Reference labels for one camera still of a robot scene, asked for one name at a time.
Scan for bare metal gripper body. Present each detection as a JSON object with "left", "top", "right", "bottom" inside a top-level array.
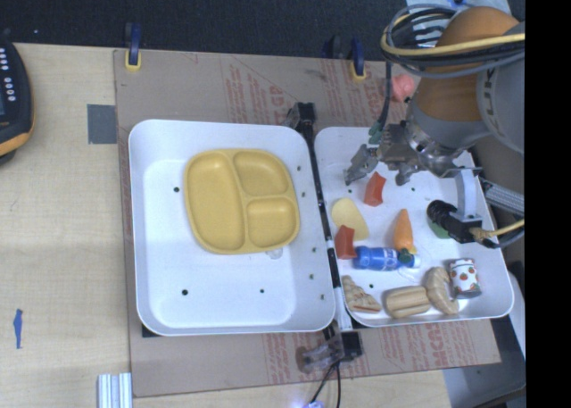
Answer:
[{"left": 377, "top": 122, "right": 465, "bottom": 176}]

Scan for tan toy croissant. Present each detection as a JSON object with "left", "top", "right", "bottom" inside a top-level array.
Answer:
[{"left": 422, "top": 266, "right": 461, "bottom": 316}]

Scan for brown cardboard board red print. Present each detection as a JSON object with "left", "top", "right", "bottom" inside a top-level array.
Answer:
[{"left": 112, "top": 48, "right": 503, "bottom": 398}]

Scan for yellow divided plate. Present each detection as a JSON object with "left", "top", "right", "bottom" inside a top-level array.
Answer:
[{"left": 183, "top": 148, "right": 302, "bottom": 256}]

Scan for orange carrot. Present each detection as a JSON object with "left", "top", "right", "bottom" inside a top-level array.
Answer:
[{"left": 393, "top": 208, "right": 418, "bottom": 264}]

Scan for pink toy food piece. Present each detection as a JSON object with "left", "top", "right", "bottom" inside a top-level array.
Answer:
[{"left": 391, "top": 73, "right": 421, "bottom": 104}]

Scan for white plastic tray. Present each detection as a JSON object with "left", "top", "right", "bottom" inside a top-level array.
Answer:
[
  {"left": 128, "top": 119, "right": 336, "bottom": 337},
  {"left": 313, "top": 126, "right": 516, "bottom": 329}
]

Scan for tan toy bread bun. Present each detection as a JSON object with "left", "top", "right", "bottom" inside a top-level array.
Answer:
[{"left": 384, "top": 285, "right": 433, "bottom": 320}]

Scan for pale yellow toy crisp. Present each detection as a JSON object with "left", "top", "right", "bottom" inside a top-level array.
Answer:
[{"left": 330, "top": 197, "right": 371, "bottom": 242}]

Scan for white can with tomato print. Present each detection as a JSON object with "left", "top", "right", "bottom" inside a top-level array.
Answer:
[{"left": 448, "top": 257, "right": 484, "bottom": 300}]

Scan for red toy food piece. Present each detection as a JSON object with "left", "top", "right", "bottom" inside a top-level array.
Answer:
[
  {"left": 362, "top": 171, "right": 388, "bottom": 208},
  {"left": 334, "top": 224, "right": 358, "bottom": 261}
]

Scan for thin black and white rod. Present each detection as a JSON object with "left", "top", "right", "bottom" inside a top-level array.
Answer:
[{"left": 305, "top": 123, "right": 351, "bottom": 332}]

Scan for toy pizza slice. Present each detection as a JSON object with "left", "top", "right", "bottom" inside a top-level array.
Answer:
[{"left": 340, "top": 274, "right": 384, "bottom": 314}]

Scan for black block with thin wires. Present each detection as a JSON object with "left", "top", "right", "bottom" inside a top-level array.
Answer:
[
  {"left": 295, "top": 329, "right": 364, "bottom": 374},
  {"left": 282, "top": 102, "right": 318, "bottom": 129}
]

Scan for blue plastic bottle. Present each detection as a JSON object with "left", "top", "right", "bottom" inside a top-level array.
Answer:
[{"left": 352, "top": 245, "right": 422, "bottom": 273}]

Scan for green toy food piece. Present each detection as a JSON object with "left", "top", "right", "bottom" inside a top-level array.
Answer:
[{"left": 427, "top": 217, "right": 451, "bottom": 239}]

